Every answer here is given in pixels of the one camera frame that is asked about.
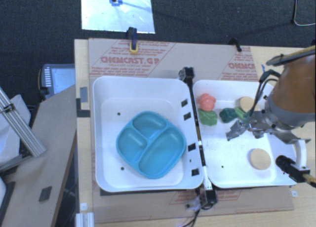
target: dark green toy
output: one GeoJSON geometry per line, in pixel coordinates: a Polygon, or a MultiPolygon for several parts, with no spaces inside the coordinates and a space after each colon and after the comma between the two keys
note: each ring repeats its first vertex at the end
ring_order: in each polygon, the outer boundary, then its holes
{"type": "Polygon", "coordinates": [[[237,118],[237,113],[235,109],[231,108],[224,108],[220,113],[219,116],[221,117],[223,123],[229,123],[237,118]]]}

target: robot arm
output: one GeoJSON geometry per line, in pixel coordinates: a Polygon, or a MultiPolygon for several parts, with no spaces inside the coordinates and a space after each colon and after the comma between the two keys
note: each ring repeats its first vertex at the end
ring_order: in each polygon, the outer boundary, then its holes
{"type": "Polygon", "coordinates": [[[255,138],[270,133],[286,144],[294,144],[296,162],[279,156],[276,164],[296,182],[307,181],[316,187],[315,179],[307,178],[310,170],[306,168],[305,143],[309,140],[297,138],[291,132],[307,122],[315,121],[315,46],[287,56],[277,56],[268,61],[267,65],[284,65],[284,70],[282,74],[269,70],[261,76],[253,108],[262,98],[265,84],[271,80],[267,78],[271,75],[278,78],[270,95],[264,97],[265,108],[261,111],[251,109],[244,121],[238,120],[230,132],[226,133],[227,139],[235,138],[248,130],[255,138]]]}

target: green play dough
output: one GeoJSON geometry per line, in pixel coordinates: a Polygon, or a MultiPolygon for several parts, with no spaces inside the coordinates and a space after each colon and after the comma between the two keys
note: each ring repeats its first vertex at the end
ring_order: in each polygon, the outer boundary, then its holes
{"type": "Polygon", "coordinates": [[[201,124],[209,126],[217,124],[217,114],[214,111],[203,111],[201,109],[198,109],[197,111],[201,124]]]}
{"type": "Polygon", "coordinates": [[[246,119],[246,117],[244,116],[246,114],[246,112],[243,111],[240,107],[235,108],[235,112],[236,112],[237,116],[239,117],[239,119],[241,119],[241,120],[246,119]]]}
{"type": "Polygon", "coordinates": [[[224,123],[228,123],[230,121],[233,121],[236,117],[237,114],[235,112],[235,109],[231,108],[224,108],[220,113],[219,116],[221,117],[222,121],[224,123]]]}

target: yellow clip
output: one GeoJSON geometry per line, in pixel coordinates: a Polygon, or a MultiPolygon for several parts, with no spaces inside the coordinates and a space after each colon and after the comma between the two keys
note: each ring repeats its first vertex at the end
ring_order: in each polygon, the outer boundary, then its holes
{"type": "Polygon", "coordinates": [[[136,44],[136,49],[133,50],[133,49],[132,49],[132,42],[129,43],[129,51],[130,51],[131,53],[136,53],[136,52],[138,52],[138,44],[136,44]]]}

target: screen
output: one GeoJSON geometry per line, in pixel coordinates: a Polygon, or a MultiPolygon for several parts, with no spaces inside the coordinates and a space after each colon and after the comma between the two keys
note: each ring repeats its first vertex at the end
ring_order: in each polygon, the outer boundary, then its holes
{"type": "Polygon", "coordinates": [[[55,94],[58,94],[76,83],[74,68],[52,68],[51,74],[55,94]]]}

